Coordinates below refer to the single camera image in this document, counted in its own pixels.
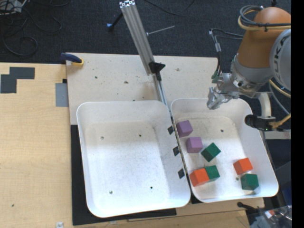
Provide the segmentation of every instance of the wooden block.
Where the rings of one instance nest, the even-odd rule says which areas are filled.
[[[211,143],[206,149],[201,152],[201,155],[204,156],[208,162],[210,162],[220,153],[220,151],[221,150],[215,145],[215,143]]]
[[[202,185],[209,181],[209,176],[205,168],[193,171],[190,175],[191,183],[194,187]]]
[[[203,148],[203,143],[200,137],[190,137],[186,140],[188,153],[199,153]]]
[[[256,174],[246,173],[241,177],[241,184],[243,190],[254,190],[256,189],[258,184],[258,179]]]
[[[249,158],[243,158],[233,163],[234,169],[238,175],[244,174],[253,169]]]
[[[206,166],[205,169],[208,174],[209,181],[215,181],[217,178],[220,177],[219,171],[215,165]]]
[[[190,135],[190,133],[193,132],[193,128],[189,122],[189,120],[182,121],[176,124],[176,130],[177,133],[179,134],[179,137],[186,137]]]

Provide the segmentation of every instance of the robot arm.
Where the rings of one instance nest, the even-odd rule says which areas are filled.
[[[245,14],[252,11],[258,13],[250,21]],[[216,86],[209,89],[207,106],[211,110],[217,109],[222,103],[238,99],[240,95],[258,98],[262,116],[248,117],[245,122],[268,131],[277,126],[269,124],[274,120],[268,106],[270,102],[265,99],[266,93],[258,91],[273,77],[291,90],[291,15],[280,8],[257,6],[245,6],[240,14],[238,23],[246,32],[231,63],[230,73],[218,73],[212,81]]]

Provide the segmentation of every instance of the white bin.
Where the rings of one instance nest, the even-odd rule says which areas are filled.
[[[252,114],[247,102],[231,100],[220,108],[207,108],[208,99],[176,99],[171,104],[175,124],[189,120],[193,132],[179,139],[186,169],[194,170],[215,165],[220,177],[191,189],[202,202],[237,200],[255,197],[272,197],[278,192],[278,182],[258,129],[249,127],[244,119]],[[200,153],[187,153],[186,140],[201,137],[204,148],[214,142],[221,152],[210,162]],[[237,175],[233,163],[248,157],[256,174],[259,187],[253,191],[241,188],[241,175]]]
[[[97,217],[182,207],[190,187],[160,101],[87,102],[77,121],[86,201]]]

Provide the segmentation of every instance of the black clip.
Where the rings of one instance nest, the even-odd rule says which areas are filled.
[[[156,62],[150,62],[149,67],[153,74],[156,75],[157,80],[161,81],[162,77],[160,74],[160,71],[165,67],[166,65],[162,63],[156,63]]]

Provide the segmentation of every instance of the metal bar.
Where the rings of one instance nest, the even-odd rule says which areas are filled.
[[[175,25],[167,27],[167,28],[159,29],[159,30],[156,30],[156,31],[153,31],[153,32],[150,32],[150,33],[147,32],[146,35],[149,36],[150,34],[154,34],[156,32],[161,32],[161,31],[166,30],[166,29],[171,29],[173,27],[175,27]]]
[[[141,57],[143,66],[146,70],[147,75],[152,75],[155,88],[157,91],[158,99],[163,102],[166,106],[167,100],[163,91],[162,81],[158,80],[156,75],[151,72],[149,63],[155,62],[150,48],[150,44],[147,35],[143,28],[142,20],[139,16],[137,7],[134,0],[126,0],[119,3],[123,17],[127,23],[135,46],[137,48],[138,54]]]

